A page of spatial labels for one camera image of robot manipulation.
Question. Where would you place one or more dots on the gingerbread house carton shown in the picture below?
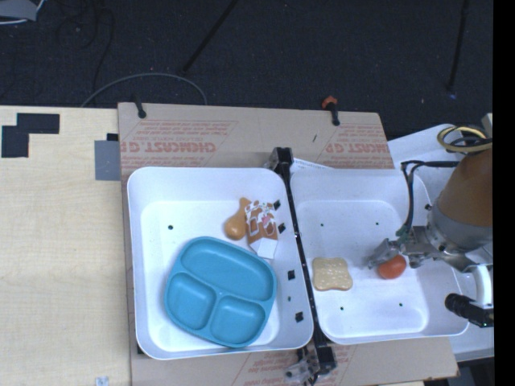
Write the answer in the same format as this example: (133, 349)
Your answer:
(261, 227)

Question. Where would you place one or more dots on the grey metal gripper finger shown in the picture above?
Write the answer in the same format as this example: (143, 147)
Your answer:
(414, 261)
(382, 251)

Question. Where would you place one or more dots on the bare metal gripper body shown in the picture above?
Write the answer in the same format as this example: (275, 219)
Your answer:
(420, 243)

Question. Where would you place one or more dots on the beige toy biscuit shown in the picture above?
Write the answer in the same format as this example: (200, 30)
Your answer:
(332, 273)

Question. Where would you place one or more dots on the brown toy chicken drumstick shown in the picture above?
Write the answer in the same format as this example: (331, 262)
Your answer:
(235, 227)

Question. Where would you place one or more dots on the orange toy tomato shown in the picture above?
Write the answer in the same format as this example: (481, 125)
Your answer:
(393, 268)

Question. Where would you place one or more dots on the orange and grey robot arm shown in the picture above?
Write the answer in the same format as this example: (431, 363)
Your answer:
(466, 191)

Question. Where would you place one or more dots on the black cylinder on white bracket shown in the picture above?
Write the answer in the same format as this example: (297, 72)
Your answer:
(468, 306)

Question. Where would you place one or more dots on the white paper sheet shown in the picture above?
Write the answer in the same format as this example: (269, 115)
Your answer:
(311, 164)

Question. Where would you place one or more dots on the thin black rod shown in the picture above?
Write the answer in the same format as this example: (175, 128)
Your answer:
(299, 251)

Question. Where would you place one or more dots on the blue divided plate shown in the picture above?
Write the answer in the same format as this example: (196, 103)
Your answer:
(219, 292)

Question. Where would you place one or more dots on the brown cardboard board red print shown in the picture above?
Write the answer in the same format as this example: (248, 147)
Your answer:
(241, 139)

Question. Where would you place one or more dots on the white plastic tray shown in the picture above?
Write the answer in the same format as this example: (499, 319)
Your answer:
(362, 308)
(193, 207)

